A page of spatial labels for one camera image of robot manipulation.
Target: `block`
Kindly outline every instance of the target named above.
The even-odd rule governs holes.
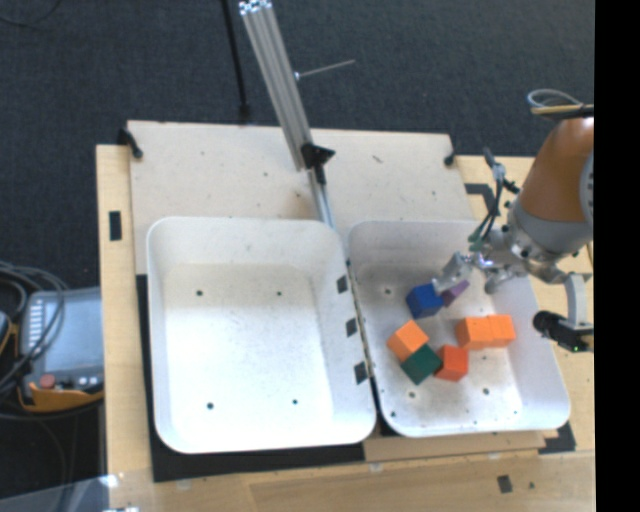
[[[506,347],[516,339],[516,331],[513,327],[511,315],[488,315],[487,319],[493,333],[491,347]]]
[[[469,281],[464,279],[460,281],[453,288],[449,288],[448,290],[443,291],[440,296],[442,297],[442,302],[444,303],[444,307],[448,308],[451,306],[454,300],[456,300],[462,293],[469,288]]]
[[[481,350],[493,342],[491,323],[485,317],[466,317],[455,327],[458,345],[466,350]]]
[[[469,373],[469,351],[453,345],[444,345],[437,352],[442,367],[434,373],[439,379],[458,382]]]
[[[440,366],[442,366],[442,359],[426,343],[400,365],[404,373],[416,386],[433,374]]]
[[[433,316],[444,305],[440,297],[433,288],[432,283],[416,286],[406,297],[407,306],[413,318],[425,318]]]
[[[389,337],[387,347],[393,351],[401,363],[404,363],[427,341],[429,336],[414,320],[409,320]]]

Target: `orange cube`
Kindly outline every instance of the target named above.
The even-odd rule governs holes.
[[[463,318],[455,327],[458,345],[466,350],[481,350],[493,341],[493,331],[488,318]]]
[[[442,367],[434,373],[440,379],[458,382],[469,373],[469,351],[453,345],[445,345],[438,351]]]
[[[511,315],[489,315],[487,319],[491,325],[491,332],[493,332],[493,341],[488,346],[506,347],[516,339]]]
[[[409,320],[387,340],[387,347],[404,363],[411,354],[429,341],[429,336],[415,320]]]

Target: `dark green block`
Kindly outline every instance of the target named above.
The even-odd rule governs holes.
[[[413,383],[418,385],[442,366],[442,359],[425,343],[400,366]]]

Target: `tray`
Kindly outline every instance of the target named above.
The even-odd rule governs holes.
[[[181,453],[356,443],[374,427],[338,235],[169,217],[147,239],[155,423]]]
[[[459,382],[433,376],[414,385],[386,347],[411,319],[405,297],[435,277],[457,251],[465,251],[475,221],[364,222],[349,238],[355,294],[383,417],[404,436],[545,430],[569,417],[569,398],[548,340],[533,328],[538,311],[527,278],[484,293],[480,271],[449,308],[418,320],[437,350],[457,344],[455,323],[465,316],[506,313],[518,338],[506,348],[470,352],[469,373]]]

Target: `black carpet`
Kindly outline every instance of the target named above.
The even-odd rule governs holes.
[[[231,5],[251,122],[275,125]],[[356,61],[302,79],[312,127],[448,133],[459,153],[533,156],[550,125],[528,112],[529,91],[594,101],[595,0],[274,6],[294,69]],[[129,119],[239,121],[222,4],[0,0],[0,17],[0,259],[98,284],[96,144]],[[73,427],[60,427],[67,452]],[[95,436],[81,442],[76,478],[98,453]],[[0,497],[55,485],[57,463],[41,427],[0,421]]]

